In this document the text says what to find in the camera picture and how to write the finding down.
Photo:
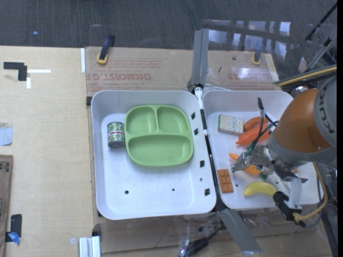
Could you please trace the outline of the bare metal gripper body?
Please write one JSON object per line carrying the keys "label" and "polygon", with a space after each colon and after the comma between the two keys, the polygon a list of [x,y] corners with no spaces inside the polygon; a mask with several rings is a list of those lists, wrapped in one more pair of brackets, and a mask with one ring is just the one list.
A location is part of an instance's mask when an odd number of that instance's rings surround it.
{"label": "bare metal gripper body", "polygon": [[255,165],[256,168],[261,169],[262,175],[275,174],[283,182],[291,182],[293,179],[299,179],[302,183],[308,181],[307,178],[298,177],[294,170],[296,167],[290,166],[283,160],[279,159],[274,152],[272,155],[269,153],[267,146],[257,145],[252,151],[250,163]]}

